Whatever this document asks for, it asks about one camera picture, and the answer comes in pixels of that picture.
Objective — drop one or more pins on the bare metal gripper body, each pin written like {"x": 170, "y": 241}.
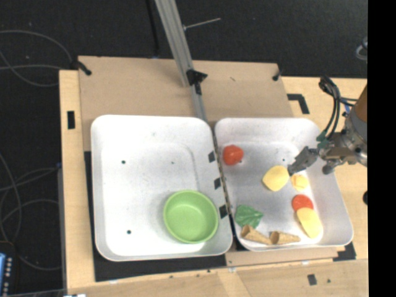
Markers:
{"x": 343, "y": 148}

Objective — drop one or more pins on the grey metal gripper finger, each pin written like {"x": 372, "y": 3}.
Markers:
{"x": 329, "y": 167}
{"x": 303, "y": 160}

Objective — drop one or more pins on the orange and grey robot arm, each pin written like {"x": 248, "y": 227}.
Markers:
{"x": 361, "y": 110}

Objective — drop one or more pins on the small yellow toy food piece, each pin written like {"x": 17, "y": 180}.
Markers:
{"x": 300, "y": 182}

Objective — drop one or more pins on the large yellow toy potato slice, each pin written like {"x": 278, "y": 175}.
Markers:
{"x": 276, "y": 178}

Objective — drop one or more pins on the red toy tomato slice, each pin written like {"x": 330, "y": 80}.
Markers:
{"x": 301, "y": 201}

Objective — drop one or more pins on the white plastic tray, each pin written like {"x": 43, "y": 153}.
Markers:
{"x": 139, "y": 172}
{"x": 266, "y": 141}

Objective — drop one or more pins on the long yellow toy slice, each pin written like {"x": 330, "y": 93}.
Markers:
{"x": 310, "y": 223}

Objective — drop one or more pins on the green toy lettuce leaf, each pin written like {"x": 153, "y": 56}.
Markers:
{"x": 248, "y": 216}

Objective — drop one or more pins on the tan toy ice cream cone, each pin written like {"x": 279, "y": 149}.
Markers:
{"x": 284, "y": 238}
{"x": 255, "y": 235}

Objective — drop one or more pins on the thin black and white rod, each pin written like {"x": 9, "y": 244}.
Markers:
{"x": 221, "y": 175}

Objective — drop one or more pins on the green bowl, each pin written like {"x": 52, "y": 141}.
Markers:
{"x": 191, "y": 216}

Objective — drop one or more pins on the brown cardboard board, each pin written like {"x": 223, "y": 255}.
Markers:
{"x": 139, "y": 88}

